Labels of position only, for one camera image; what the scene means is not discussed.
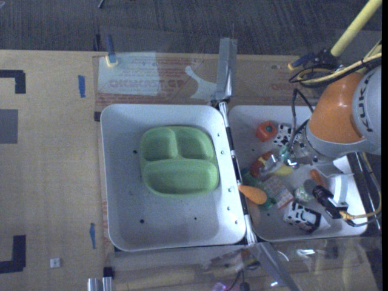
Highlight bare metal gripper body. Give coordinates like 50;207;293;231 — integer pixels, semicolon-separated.
283;142;319;167

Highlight yellow banana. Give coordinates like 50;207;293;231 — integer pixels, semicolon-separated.
272;165;295;177

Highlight red and yellow toy food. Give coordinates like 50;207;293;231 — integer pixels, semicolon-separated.
249;151;274;179

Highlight black and white cow carton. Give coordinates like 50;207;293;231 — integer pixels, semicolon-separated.
283;201;323;233
272;123;304;149

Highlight green toy vegetable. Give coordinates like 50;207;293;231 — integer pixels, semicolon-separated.
241;168;265;191

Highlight small orange sausage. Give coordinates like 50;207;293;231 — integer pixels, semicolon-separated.
309;169;326;188

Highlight orange carton with green cap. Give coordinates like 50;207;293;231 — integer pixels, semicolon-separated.
255;120;278;143

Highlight green and white small can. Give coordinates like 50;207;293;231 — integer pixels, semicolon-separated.
293;186;313;204

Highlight orange carrot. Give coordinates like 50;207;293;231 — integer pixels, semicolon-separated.
238;184;269;206

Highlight white plastic tray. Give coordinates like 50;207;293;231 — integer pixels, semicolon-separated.
227;104;369;243
99;103;247;252

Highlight brown cardboard board red print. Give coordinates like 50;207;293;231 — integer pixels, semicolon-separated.
92;54;382;281

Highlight green divided plate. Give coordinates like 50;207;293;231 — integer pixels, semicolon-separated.
139;125;220;198

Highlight black cylinder on white bracket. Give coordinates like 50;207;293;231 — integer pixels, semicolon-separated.
312;162;354;219

